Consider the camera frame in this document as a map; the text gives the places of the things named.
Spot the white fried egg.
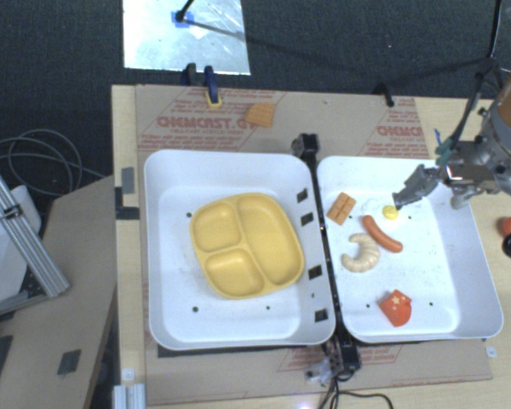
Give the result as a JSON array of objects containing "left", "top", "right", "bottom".
[{"left": 360, "top": 197, "right": 399, "bottom": 223}]

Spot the brown cardboard board, red print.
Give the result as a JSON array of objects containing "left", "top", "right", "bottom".
[{"left": 135, "top": 84, "right": 494, "bottom": 406}]

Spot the cream croissant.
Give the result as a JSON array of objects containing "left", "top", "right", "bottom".
[{"left": 340, "top": 232, "right": 382, "bottom": 274}]

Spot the thin black rod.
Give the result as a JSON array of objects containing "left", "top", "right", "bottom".
[{"left": 305, "top": 152, "right": 355, "bottom": 357}]

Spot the yellow divided plate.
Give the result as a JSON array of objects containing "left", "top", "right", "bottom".
[{"left": 189, "top": 192, "right": 306, "bottom": 300}]

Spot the orange sausage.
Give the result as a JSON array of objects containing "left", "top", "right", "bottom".
[{"left": 361, "top": 214, "right": 405, "bottom": 254}]

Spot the orange biscuit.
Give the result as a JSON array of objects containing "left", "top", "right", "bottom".
[{"left": 325, "top": 192, "right": 358, "bottom": 225}]

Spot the red pizza slice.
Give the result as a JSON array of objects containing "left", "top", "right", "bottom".
[{"left": 379, "top": 288, "right": 413, "bottom": 328}]

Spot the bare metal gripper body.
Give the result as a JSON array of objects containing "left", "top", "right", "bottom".
[{"left": 439, "top": 136, "right": 511, "bottom": 206}]

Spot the white plastic tray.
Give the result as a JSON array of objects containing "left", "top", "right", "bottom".
[
  {"left": 143, "top": 149, "right": 337, "bottom": 352},
  {"left": 317, "top": 155, "right": 505, "bottom": 344}
]

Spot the orange bread slice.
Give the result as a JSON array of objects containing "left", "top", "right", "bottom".
[{"left": 244, "top": 101, "right": 278, "bottom": 129}]

